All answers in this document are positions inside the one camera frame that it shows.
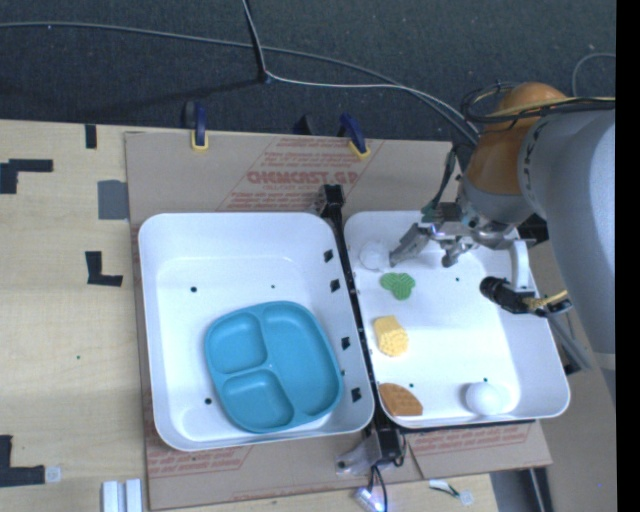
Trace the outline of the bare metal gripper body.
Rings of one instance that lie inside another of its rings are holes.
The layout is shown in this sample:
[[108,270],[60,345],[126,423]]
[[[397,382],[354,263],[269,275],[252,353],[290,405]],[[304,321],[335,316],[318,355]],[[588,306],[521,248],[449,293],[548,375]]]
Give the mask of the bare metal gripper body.
[[431,241],[441,248],[466,251],[475,246],[504,249],[519,238],[514,224],[491,220],[473,206],[457,202],[429,202],[418,222],[418,250]]

